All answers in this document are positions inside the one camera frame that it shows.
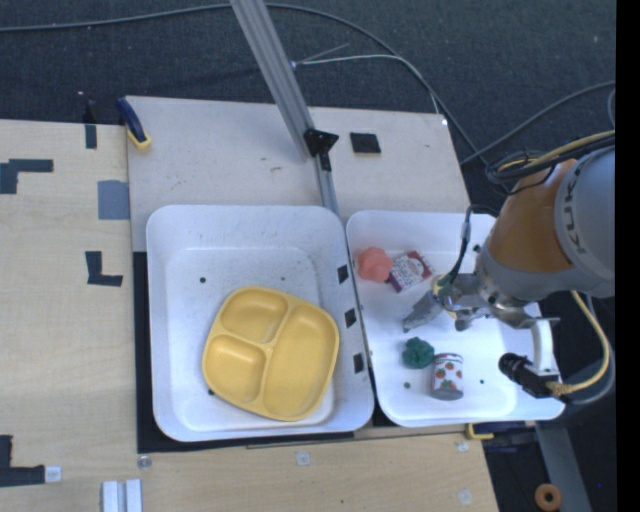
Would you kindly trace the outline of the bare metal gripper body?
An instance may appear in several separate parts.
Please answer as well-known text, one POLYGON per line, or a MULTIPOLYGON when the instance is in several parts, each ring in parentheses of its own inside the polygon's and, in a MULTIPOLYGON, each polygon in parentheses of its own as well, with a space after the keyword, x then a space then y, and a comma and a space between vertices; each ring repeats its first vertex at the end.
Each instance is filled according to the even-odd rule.
POLYGON ((455 278, 445 274, 437 279, 437 295, 444 310, 453 318, 453 313, 462 309, 486 308, 483 318, 494 318, 514 329, 527 329, 539 317, 525 311, 527 302, 503 293, 486 275, 461 273, 455 278))

